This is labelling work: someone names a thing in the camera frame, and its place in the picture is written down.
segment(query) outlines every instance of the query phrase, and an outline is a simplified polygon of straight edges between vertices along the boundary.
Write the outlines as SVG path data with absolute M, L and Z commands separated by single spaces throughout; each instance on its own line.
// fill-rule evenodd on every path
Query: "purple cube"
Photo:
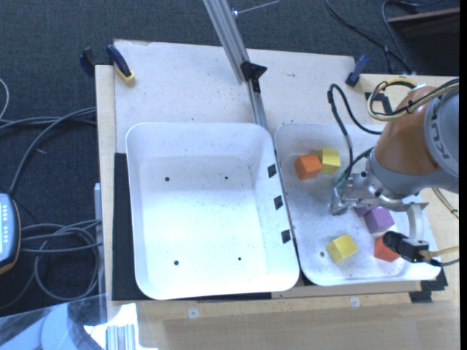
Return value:
M 394 225 L 390 211 L 384 207 L 376 207 L 368 211 L 363 218 L 370 233 L 384 232 Z
M 359 217 L 362 217 L 365 215 L 367 212 L 369 212 L 371 209 L 374 209 L 376 206 L 375 205 L 365 205 L 363 207 L 354 207 L 355 212 Z

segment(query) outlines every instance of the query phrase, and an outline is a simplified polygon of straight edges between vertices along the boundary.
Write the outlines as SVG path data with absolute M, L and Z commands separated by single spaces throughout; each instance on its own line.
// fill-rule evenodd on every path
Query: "empty white tray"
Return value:
M 369 126 L 381 129 L 381 125 Z M 370 135 L 356 125 L 346 125 L 352 138 L 354 157 L 374 146 L 378 135 Z M 280 173 L 286 193 L 290 220 L 296 237 L 298 258 L 304 275 L 318 285 L 344 285 L 380 281 L 429 280 L 436 277 L 440 268 L 427 263 L 410 263 L 402 258 L 393 262 L 374 257 L 374 242 L 380 234 L 370 234 L 363 218 L 353 209 L 333 216 L 329 212 L 336 177 L 349 164 L 347 145 L 337 124 L 287 124 L 277 129 L 274 137 Z M 293 167 L 300 155 L 318 152 L 323 147 L 340 153 L 341 168 L 333 175 L 319 174 L 313 179 L 300 180 Z M 361 160 L 353 172 L 365 168 Z M 417 196 L 410 201 L 423 202 Z M 395 225 L 390 228 L 409 235 L 409 220 L 406 213 L 391 212 Z M 436 250 L 431 228 L 423 212 L 423 238 Z M 349 233 L 359 251 L 334 263 L 326 251 L 326 245 L 335 238 Z
M 274 146 L 249 123 L 126 136 L 136 282 L 158 300 L 290 289 L 299 266 Z

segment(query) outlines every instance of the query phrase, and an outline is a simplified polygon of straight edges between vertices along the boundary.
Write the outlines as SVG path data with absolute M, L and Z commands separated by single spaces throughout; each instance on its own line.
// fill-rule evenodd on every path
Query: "block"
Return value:
M 383 236 L 384 234 L 382 234 L 374 242 L 374 256 L 381 260 L 387 260 L 388 262 L 392 262 L 398 259 L 400 255 L 393 252 L 391 249 L 384 245 L 384 243 L 382 242 Z
M 370 210 L 374 209 L 376 205 L 365 205 L 361 207 L 354 207 L 355 212 L 361 218 L 363 215 L 368 213 Z
M 370 210 L 363 215 L 363 218 L 370 233 L 384 232 L 391 225 L 394 225 L 390 211 L 384 207 L 376 207 Z
M 314 178 L 323 169 L 320 158 L 316 153 L 301 155 L 297 158 L 293 164 L 293 167 L 295 168 L 295 171 L 297 172 L 300 180 Z
M 323 169 L 321 170 L 323 174 L 334 174 L 341 167 L 341 158 L 338 150 L 322 148 L 318 152 L 318 156 L 323 164 Z
M 353 242 L 348 233 L 332 240 L 332 242 L 326 245 L 326 250 L 328 250 L 334 263 L 339 263 L 358 252 L 357 245 L 355 245 L 355 242 Z

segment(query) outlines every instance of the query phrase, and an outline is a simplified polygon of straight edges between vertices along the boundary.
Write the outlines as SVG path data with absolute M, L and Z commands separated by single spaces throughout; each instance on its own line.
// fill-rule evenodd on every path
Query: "black carpet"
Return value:
M 239 11 L 270 1 L 275 0 L 229 0 Z M 397 54 L 398 50 L 382 21 L 383 1 L 329 0 L 348 23 L 377 38 L 379 44 L 335 20 L 324 0 L 279 0 L 240 15 L 238 24 L 249 48 L 355 59 L 367 55 L 365 72 L 375 74 L 459 75 L 458 31 L 414 38 L 395 32 L 406 63 L 391 55 L 388 60 L 384 46 Z M 420 7 L 419 12 L 459 5 L 460 0 L 445 0 Z M 404 14 L 400 7 L 387 8 L 388 17 Z M 97 63 L 109 63 L 105 48 L 113 39 L 220 44 L 201 0 L 0 0 L 0 78 L 8 84 L 11 97 L 4 119 L 63 116 L 95 106 L 94 82 L 81 69 L 80 54 L 91 47 Z M 0 111 L 3 105 L 0 86 Z M 0 191 L 9 188 L 24 152 L 42 129 L 0 130 Z M 93 187 L 98 181 L 96 128 L 66 124 L 54 129 L 27 160 L 13 193 L 23 225 L 69 225 L 93 219 Z M 61 246 L 76 242 L 56 241 Z M 21 292 L 33 264 L 34 255 L 22 253 L 17 265 L 0 276 L 0 307 Z M 88 250 L 44 258 L 39 272 L 56 294 L 74 297 L 88 287 L 92 268 L 93 255 Z M 55 303 L 33 281 L 21 299 L 0 310 L 0 316 Z

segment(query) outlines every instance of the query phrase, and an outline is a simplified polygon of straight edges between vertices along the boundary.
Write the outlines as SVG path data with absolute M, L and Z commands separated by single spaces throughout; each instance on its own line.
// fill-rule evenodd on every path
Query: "white cable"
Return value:
M 0 119 L 3 118 L 6 110 L 7 110 L 7 107 L 8 107 L 8 104 L 9 104 L 9 91 L 8 91 L 8 86 L 7 84 L 3 81 L 2 78 L 0 78 L 0 83 L 5 87 L 5 93 L 7 95 L 7 99 L 5 101 L 5 106 L 3 107 L 3 110 L 0 112 Z

